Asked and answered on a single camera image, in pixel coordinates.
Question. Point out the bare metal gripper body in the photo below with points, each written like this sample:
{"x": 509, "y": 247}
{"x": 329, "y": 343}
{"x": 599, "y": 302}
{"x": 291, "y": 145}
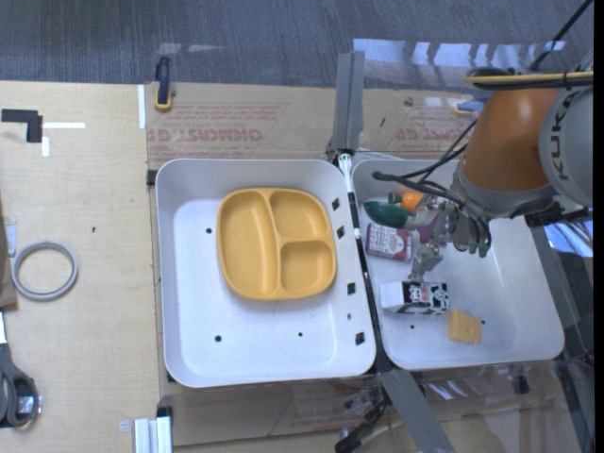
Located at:
{"x": 463, "y": 231}

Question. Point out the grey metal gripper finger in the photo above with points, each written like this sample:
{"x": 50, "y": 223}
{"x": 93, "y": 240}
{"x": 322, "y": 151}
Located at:
{"x": 436, "y": 228}
{"x": 426, "y": 261}

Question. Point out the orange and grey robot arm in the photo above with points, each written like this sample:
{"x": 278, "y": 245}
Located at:
{"x": 509, "y": 149}

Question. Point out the black and white cow carton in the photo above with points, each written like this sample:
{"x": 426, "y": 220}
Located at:
{"x": 420, "y": 296}

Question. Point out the orange carrot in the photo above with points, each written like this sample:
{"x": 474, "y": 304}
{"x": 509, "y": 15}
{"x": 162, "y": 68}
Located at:
{"x": 411, "y": 201}

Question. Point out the pink and maroon carton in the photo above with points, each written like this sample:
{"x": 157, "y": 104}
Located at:
{"x": 388, "y": 242}

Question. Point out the yellow cheese slice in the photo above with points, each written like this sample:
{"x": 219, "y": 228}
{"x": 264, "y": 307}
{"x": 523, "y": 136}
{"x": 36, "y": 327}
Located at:
{"x": 464, "y": 327}

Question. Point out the white plastic tray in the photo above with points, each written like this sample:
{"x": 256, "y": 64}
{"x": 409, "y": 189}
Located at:
{"x": 509, "y": 300}
{"x": 264, "y": 342}

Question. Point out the yellow divided plate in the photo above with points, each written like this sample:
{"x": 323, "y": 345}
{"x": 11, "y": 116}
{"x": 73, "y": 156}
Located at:
{"x": 250, "y": 248}

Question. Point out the brown cardboard board red print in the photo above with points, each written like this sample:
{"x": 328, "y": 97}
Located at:
{"x": 226, "y": 125}

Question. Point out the grey tape roll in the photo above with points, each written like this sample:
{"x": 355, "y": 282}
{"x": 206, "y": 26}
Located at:
{"x": 19, "y": 281}

